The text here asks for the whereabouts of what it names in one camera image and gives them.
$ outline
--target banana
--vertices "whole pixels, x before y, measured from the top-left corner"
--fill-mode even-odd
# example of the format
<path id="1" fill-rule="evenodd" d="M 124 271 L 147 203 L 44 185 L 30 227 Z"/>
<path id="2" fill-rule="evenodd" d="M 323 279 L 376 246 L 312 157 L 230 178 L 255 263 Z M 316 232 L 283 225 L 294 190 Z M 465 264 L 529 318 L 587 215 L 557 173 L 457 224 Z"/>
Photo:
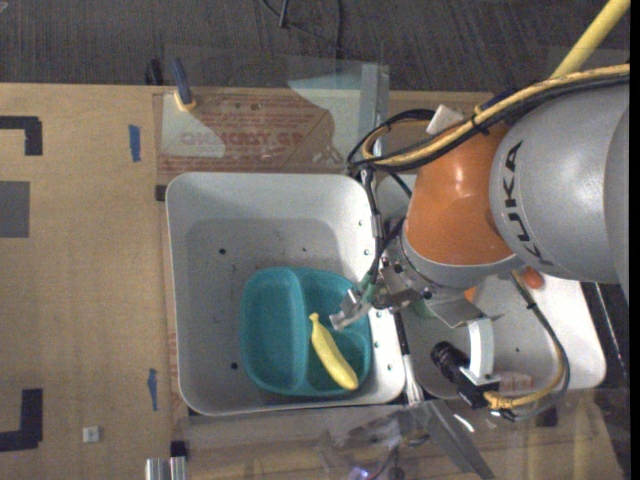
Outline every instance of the banana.
<path id="1" fill-rule="evenodd" d="M 319 322 L 318 313 L 309 315 L 309 319 L 313 322 L 313 330 L 311 331 L 311 343 L 315 349 L 320 361 L 326 368 L 331 378 L 338 385 L 349 391 L 358 389 L 358 376 L 353 368 L 347 363 L 336 342 L 333 340 L 331 333 L 324 328 Z"/>

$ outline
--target wooden surface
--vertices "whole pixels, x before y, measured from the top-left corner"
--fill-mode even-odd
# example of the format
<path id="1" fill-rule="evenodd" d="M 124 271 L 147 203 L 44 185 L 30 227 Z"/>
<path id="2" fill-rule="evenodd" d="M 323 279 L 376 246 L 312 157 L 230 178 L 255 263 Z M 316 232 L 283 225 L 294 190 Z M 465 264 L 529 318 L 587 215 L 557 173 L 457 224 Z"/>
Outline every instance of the wooden surface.
<path id="1" fill-rule="evenodd" d="M 22 389 L 44 392 L 43 441 L 0 453 L 0 478 L 143 478 L 145 460 L 167 458 L 171 439 L 185 433 L 192 478 L 326 478 L 313 439 L 261 444 L 233 422 L 194 430 L 184 420 L 167 339 L 174 322 L 165 301 L 164 207 L 154 198 L 152 99 L 159 92 L 0 85 L 1 115 L 36 115 L 44 128 L 42 157 L 24 156 L 23 132 L 0 130 L 0 181 L 31 186 L 29 237 L 0 238 L 0 432 L 18 428 Z M 395 93 L 391 109 L 445 102 L 469 110 L 478 99 Z M 140 162 L 132 160 L 129 125 L 141 130 Z M 157 371 L 157 410 L 150 369 Z M 500 478 L 619 478 L 597 407 L 586 399 L 580 410 L 582 419 L 569 424 L 586 425 L 588 439 L 571 427 L 562 442 L 534 432 L 508 453 L 504 436 L 479 438 L 479 446 Z M 288 422 L 279 435 L 304 425 Z M 82 443 L 87 426 L 102 428 L 100 442 Z M 238 429 L 240 438 L 230 440 Z M 458 474 L 433 444 L 411 451 L 406 464 L 408 480 L 473 478 Z"/>

